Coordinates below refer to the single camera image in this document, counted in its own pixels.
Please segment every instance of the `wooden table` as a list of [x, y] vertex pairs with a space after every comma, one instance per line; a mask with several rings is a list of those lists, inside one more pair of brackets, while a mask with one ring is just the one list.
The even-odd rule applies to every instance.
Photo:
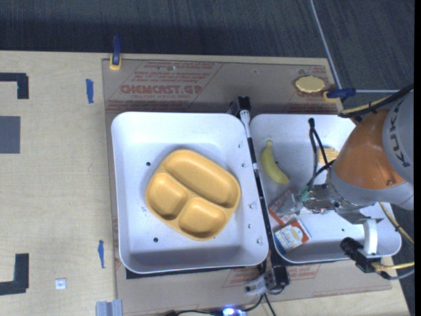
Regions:
[[[101, 72], [101, 59], [107, 57], [0, 52], [0, 72], [24, 72], [30, 81], [29, 99], [16, 98], [16, 83], [0, 82], [0, 116], [20, 117], [20, 153], [0, 153], [0, 281], [13, 280], [16, 253], [30, 257], [29, 289], [0, 296], [2, 315], [94, 315], [97, 301], [116, 298]], [[94, 82], [93, 103], [87, 101], [86, 79]], [[99, 240], [106, 245], [105, 268], [100, 266]], [[66, 279], [66, 289], [56, 289], [57, 278]], [[273, 306], [278, 315], [408, 315], [399, 282], [391, 286]], [[270, 312], [263, 304], [249, 314]]]

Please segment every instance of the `yellow banana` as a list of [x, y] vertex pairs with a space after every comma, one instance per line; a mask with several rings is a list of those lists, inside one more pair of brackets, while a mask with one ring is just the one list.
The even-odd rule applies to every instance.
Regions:
[[266, 147], [260, 155], [260, 160], [262, 162], [263, 169], [274, 182], [277, 182], [278, 184], [289, 183], [289, 178], [275, 163], [274, 155], [272, 153], [272, 141], [267, 141]]

